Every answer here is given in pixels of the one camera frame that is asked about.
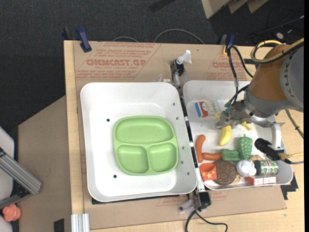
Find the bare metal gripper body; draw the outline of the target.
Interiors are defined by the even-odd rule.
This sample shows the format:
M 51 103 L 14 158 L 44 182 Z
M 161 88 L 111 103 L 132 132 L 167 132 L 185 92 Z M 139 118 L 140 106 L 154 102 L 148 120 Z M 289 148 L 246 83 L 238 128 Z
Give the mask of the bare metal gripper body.
M 221 124 L 252 123 L 256 121 L 255 107 L 249 101 L 227 102 L 221 112 Z

